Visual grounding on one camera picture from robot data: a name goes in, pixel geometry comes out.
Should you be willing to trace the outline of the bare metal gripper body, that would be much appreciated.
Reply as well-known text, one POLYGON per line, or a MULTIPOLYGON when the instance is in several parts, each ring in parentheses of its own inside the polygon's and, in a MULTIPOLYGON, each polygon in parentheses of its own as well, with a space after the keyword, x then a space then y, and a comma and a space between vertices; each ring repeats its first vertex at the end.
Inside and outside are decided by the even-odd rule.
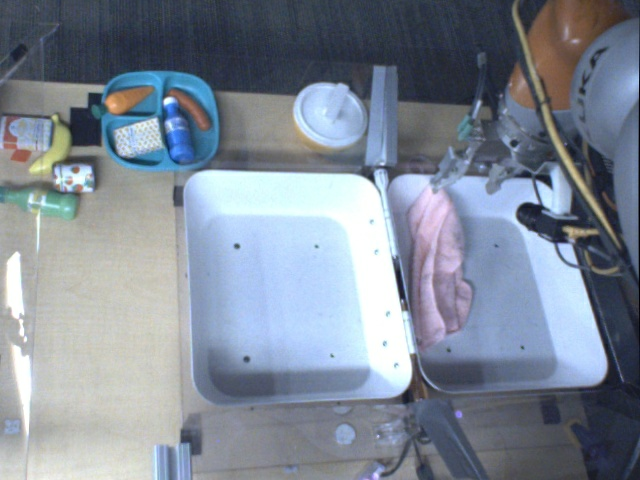
POLYGON ((510 118, 480 120, 472 133, 472 162, 499 174, 538 174, 551 146, 529 134, 510 118))

